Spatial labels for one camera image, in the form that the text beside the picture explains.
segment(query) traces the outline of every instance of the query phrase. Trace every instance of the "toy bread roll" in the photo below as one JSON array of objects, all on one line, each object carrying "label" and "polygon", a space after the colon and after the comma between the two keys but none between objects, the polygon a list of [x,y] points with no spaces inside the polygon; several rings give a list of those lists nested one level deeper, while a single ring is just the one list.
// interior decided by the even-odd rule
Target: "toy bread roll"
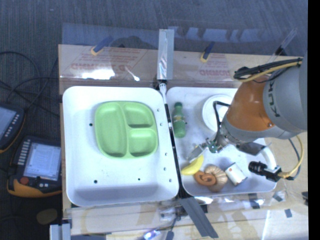
[{"label": "toy bread roll", "polygon": [[219,192],[220,190],[222,190],[228,181],[226,173],[216,165],[209,165],[205,168],[204,173],[212,174],[216,179],[214,185],[207,186],[208,189],[212,192]]}]

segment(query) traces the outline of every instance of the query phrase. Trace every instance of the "yellow cable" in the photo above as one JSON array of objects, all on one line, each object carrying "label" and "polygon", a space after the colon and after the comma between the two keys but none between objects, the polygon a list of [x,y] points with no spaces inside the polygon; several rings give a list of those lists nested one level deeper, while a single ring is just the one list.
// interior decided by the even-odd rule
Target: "yellow cable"
[{"label": "yellow cable", "polygon": [[254,74],[253,76],[250,76],[250,77],[248,77],[246,79],[239,79],[239,81],[242,82],[242,83],[249,82],[249,81],[252,81],[254,79],[257,79],[258,77],[261,77],[261,76],[264,76],[266,74],[269,74],[271,72],[274,72],[274,71],[277,71],[277,70],[280,70],[280,69],[284,69],[284,68],[288,68],[288,67],[293,67],[293,66],[300,65],[300,64],[301,64],[301,61],[298,61],[298,62],[291,62],[291,63],[287,63],[287,64],[284,64],[284,65],[271,67],[266,71],[263,71],[263,72],[258,73],[258,74]]},{"label": "yellow cable", "polygon": [[298,161],[298,163],[296,164],[296,166],[291,170],[291,171],[288,171],[288,172],[279,172],[278,176],[285,179],[285,178],[288,178],[290,177],[292,174],[295,173],[295,171],[299,168],[299,166],[301,165],[302,163],[302,160],[304,159],[304,155],[305,155],[305,151],[304,151],[304,144],[301,140],[301,138],[297,135],[296,136],[297,139],[299,140],[299,143],[300,143],[300,147],[301,147],[301,156],[300,156],[300,160]]}]

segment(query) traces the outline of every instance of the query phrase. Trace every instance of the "wire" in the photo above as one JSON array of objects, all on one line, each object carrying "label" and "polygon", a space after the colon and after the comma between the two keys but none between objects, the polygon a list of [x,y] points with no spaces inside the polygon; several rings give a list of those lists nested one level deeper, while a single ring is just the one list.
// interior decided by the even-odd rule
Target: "wire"
[{"label": "wire", "polygon": [[218,135],[219,135],[218,133],[220,131],[220,125],[221,125],[221,122],[220,122],[220,119],[219,119],[219,113],[218,113],[218,110],[217,110],[217,105],[226,106],[226,107],[230,106],[230,104],[223,103],[223,102],[218,101],[218,100],[216,100],[216,101],[214,101],[212,103],[214,114],[215,114],[215,119],[216,119],[216,126],[217,126],[216,135],[215,135],[214,140],[213,140],[214,142],[217,141],[217,138],[218,138]]},{"label": "wire", "polygon": [[[16,89],[20,86],[22,86],[23,84],[27,83],[27,82],[30,82],[30,81],[34,81],[34,80],[39,80],[39,79],[58,79],[57,77],[49,77],[49,76],[38,76],[38,77],[33,77],[33,78],[29,78],[27,80],[24,80],[20,83],[18,83],[14,88],[11,89],[10,93],[7,95],[6,97],[6,100],[5,100],[5,103],[9,103],[9,98],[10,96],[12,95],[12,93],[16,92]],[[37,97],[38,98],[40,95],[41,95],[41,92],[43,91],[43,89],[45,88],[46,86],[43,86],[41,88],[41,90],[38,92],[37,94]]]},{"label": "wire", "polygon": [[[3,89],[6,89],[8,91],[11,91],[12,90],[12,87],[8,84],[6,84],[5,82],[1,81],[0,80],[0,83],[3,84],[4,86],[0,86],[0,88],[3,88]],[[21,98],[25,99],[27,102],[31,102],[31,100],[27,99],[26,97],[24,97],[21,93],[24,93],[24,94],[32,94],[32,95],[37,95],[38,92],[35,92],[35,91],[30,91],[30,90],[14,90],[15,93],[17,95],[19,95]],[[47,96],[47,95],[41,95],[42,97],[48,99],[48,100],[52,100],[54,102],[59,102],[59,100],[55,99],[55,98],[52,98],[50,96]]]},{"label": "wire", "polygon": [[261,72],[263,72],[267,69],[270,69],[270,68],[278,67],[281,65],[289,64],[289,63],[297,63],[300,61],[302,61],[301,58],[296,58],[296,59],[286,59],[286,60],[271,62],[271,63],[251,67],[251,68],[243,66],[234,72],[234,78],[235,79],[245,79],[245,78],[241,78],[241,77],[244,77],[246,75],[254,75],[257,73],[261,73]]},{"label": "wire", "polygon": [[268,70],[263,71],[263,72],[261,72],[261,73],[254,74],[253,76],[250,76],[250,77],[245,78],[245,79],[239,78],[238,80],[239,80],[240,82],[242,82],[242,83],[249,82],[249,81],[252,81],[252,80],[254,80],[254,79],[257,79],[257,78],[259,78],[259,77],[261,77],[261,76],[270,74],[270,73],[272,73],[272,72],[274,72],[274,71],[281,70],[281,69],[284,69],[284,68],[290,68],[290,67],[297,66],[297,65],[301,65],[301,61],[292,62],[292,63],[280,65],[280,66],[271,67],[271,68],[269,68]]},{"label": "wire", "polygon": [[[52,74],[52,72],[54,71],[55,65],[58,62],[58,59],[56,59],[51,67],[50,70],[50,74],[49,74],[49,78]],[[37,94],[37,96],[33,99],[33,101],[31,101],[29,107],[26,110],[29,110],[29,108],[35,103],[35,101],[39,98],[39,96],[42,94],[42,92],[44,91],[44,89],[47,87],[47,84],[49,82],[49,78],[47,78],[46,82],[44,83],[43,87],[41,88],[41,90],[39,91],[39,93]]]},{"label": "wire", "polygon": [[23,54],[23,53],[20,53],[20,52],[17,52],[17,51],[13,51],[13,50],[1,51],[1,52],[0,52],[0,56],[1,56],[1,55],[5,55],[5,54],[15,54],[15,55],[19,55],[19,56],[24,57],[25,59],[27,59],[28,61],[30,61],[30,62],[32,63],[32,65],[34,66],[34,69],[35,69],[36,73],[38,74],[38,76],[41,75],[41,74],[40,74],[39,67],[38,67],[38,65],[36,64],[36,62],[35,62],[32,58],[28,57],[27,55],[25,55],[25,54]]},{"label": "wire", "polygon": [[256,81],[256,80],[253,80],[254,82],[258,83],[258,84],[262,84],[262,83],[265,83],[265,82],[270,82],[274,79],[276,79],[277,77],[281,76],[284,72],[286,72],[287,70],[289,69],[289,67],[285,68],[284,70],[280,70],[278,73],[275,73],[273,74],[270,78],[268,78],[267,80],[264,80],[264,81]]},{"label": "wire", "polygon": [[283,178],[283,179],[287,179],[289,177],[291,177],[292,174],[295,173],[295,171],[297,171],[304,159],[304,156],[305,156],[305,151],[304,151],[304,144],[301,140],[301,138],[297,135],[296,138],[298,139],[299,143],[300,143],[300,147],[301,147],[301,155],[300,155],[300,159],[298,161],[298,163],[295,165],[295,167],[291,170],[291,171],[288,171],[288,172],[285,172],[285,171],[281,171],[279,172],[278,176]]},{"label": "wire", "polygon": [[[300,160],[300,156],[299,156],[299,152],[297,151],[297,149],[295,147],[295,144],[293,143],[293,141],[291,139],[289,139],[289,142],[291,143],[291,145],[292,145],[292,147],[293,147],[293,149],[295,151],[295,154],[296,154],[296,156],[298,158],[298,161],[299,161]],[[301,170],[301,165],[298,167],[298,170],[296,171],[295,176],[289,176],[289,177],[286,178],[286,180],[293,181],[299,175],[300,170]]]},{"label": "wire", "polygon": [[2,217],[2,218],[0,218],[0,223],[3,223],[3,222],[5,222],[5,221],[9,221],[9,220],[15,220],[15,219],[21,219],[21,220],[28,221],[28,220],[27,220],[26,218],[24,218],[24,217],[11,215],[11,216],[7,216],[7,217]]}]

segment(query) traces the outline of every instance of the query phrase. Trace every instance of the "green bottle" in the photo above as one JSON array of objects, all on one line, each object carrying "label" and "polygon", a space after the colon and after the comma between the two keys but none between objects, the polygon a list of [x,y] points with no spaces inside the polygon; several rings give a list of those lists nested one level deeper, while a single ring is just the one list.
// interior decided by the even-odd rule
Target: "green bottle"
[{"label": "green bottle", "polygon": [[182,103],[176,102],[173,111],[173,133],[177,138],[186,136],[186,121],[182,112]]}]

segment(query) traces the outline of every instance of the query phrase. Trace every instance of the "gray carpet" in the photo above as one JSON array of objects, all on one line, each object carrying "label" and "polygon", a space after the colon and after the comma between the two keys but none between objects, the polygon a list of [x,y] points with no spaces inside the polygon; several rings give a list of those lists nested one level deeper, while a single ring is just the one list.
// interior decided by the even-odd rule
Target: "gray carpet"
[{"label": "gray carpet", "polygon": [[[100,37],[94,29],[117,28],[119,35],[130,34],[115,40],[115,46],[156,49],[158,30],[169,28],[175,30],[177,51],[202,52],[214,41],[216,53],[257,55],[271,55],[296,29],[285,54],[303,56],[308,48],[308,0],[0,0],[0,22],[0,52],[19,52],[37,64],[38,70],[21,55],[0,55],[0,102],[7,99],[22,108],[30,103],[16,93],[8,97],[8,86],[48,76],[58,57],[58,44],[92,45]],[[58,77],[57,66],[51,76]],[[44,79],[36,79],[19,89],[37,92],[44,84]],[[29,100],[35,97],[23,95]],[[19,140],[27,134],[60,139],[58,98],[58,81],[50,79],[28,110]],[[8,169],[19,140],[0,154],[2,170]],[[6,190],[2,170],[0,239],[49,239],[49,225],[37,223],[36,214],[48,208],[60,211],[60,196],[13,197]],[[60,223],[59,218],[52,223]]]}]

